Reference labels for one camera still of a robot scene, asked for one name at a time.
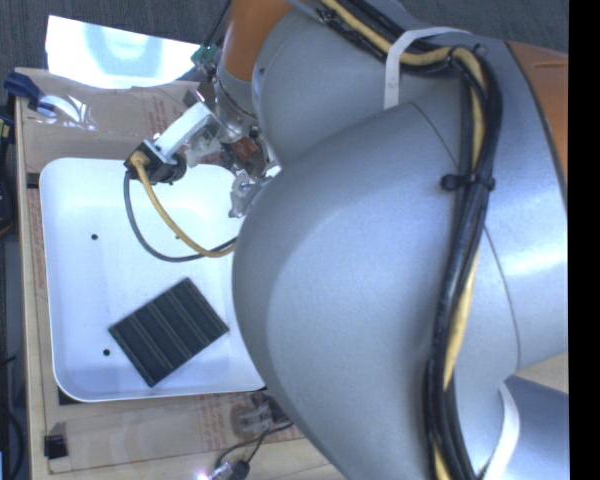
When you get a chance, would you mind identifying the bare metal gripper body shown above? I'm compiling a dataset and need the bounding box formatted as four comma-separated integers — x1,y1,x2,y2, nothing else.
213,80,273,176

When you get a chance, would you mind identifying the black ribbed square pad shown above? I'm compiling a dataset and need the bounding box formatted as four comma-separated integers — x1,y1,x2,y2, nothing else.
107,277,231,389

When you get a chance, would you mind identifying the white plastic tray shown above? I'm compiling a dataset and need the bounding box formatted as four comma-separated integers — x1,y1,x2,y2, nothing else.
38,156,267,403

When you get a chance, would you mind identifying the clear plastic packet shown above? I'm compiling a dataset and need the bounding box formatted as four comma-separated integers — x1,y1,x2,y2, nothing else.
28,91,99,131

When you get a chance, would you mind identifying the brown cardboard board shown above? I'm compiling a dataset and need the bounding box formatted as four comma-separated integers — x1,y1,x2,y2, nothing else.
13,66,349,475

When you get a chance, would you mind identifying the black cylinder on white bracket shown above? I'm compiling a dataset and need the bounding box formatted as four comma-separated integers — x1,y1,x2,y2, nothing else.
123,100,217,186

